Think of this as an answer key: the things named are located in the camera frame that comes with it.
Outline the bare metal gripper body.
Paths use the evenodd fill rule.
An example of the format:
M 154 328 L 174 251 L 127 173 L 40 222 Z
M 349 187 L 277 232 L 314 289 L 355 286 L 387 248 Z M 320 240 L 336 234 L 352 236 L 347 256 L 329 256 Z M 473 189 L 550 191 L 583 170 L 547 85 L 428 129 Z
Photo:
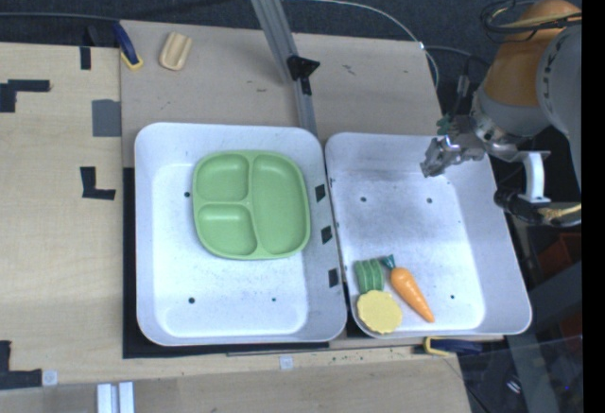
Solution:
M 456 163 L 480 161 L 486 154 L 509 161 L 519 140 L 483 114 L 450 115 L 440 120 L 441 148 L 458 154 Z

